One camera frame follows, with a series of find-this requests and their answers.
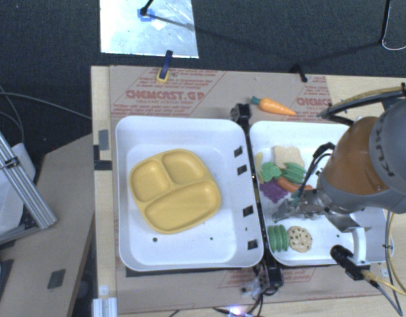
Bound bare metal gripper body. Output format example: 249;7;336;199
292;189;372;234

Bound purple grapes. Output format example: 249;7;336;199
259;180;288;205

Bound chocolate chip biscuit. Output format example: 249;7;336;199
287;225;314;254

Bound green pea pods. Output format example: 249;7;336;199
267;224;290;254
281;162;307;185

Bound orange sausage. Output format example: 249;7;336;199
276;176;313;193

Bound thin black rod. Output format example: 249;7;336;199
239;113;277;277

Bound green broccoli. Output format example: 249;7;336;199
259;162;283;182

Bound yellow banana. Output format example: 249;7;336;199
254;151;265;184

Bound beige bread slice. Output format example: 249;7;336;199
272;145;304;170

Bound white plastic tray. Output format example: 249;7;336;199
248;120;392;267
115;115;265;272

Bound orange carrot with green top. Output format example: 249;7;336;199
250;95;297;117

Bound yellow divided plate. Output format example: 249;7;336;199
128;148;222;234

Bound brown cardboard board red print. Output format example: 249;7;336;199
108;65;386;314

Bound black cylinder on white bracket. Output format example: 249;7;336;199
330;228;370;282

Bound black block with thin wires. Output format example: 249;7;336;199
230;103;253;122
255;265;285;294

